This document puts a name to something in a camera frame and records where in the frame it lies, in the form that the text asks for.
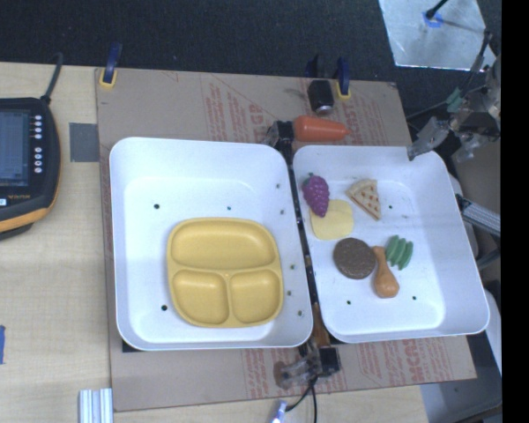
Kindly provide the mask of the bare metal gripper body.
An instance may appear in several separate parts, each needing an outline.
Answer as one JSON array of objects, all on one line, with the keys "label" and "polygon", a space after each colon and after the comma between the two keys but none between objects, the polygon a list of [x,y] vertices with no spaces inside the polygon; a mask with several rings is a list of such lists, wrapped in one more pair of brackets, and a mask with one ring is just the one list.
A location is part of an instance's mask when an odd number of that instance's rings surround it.
[{"label": "bare metal gripper body", "polygon": [[479,135],[496,140],[501,136],[501,60],[487,70],[480,88],[468,91],[450,119],[450,128],[458,135]]}]

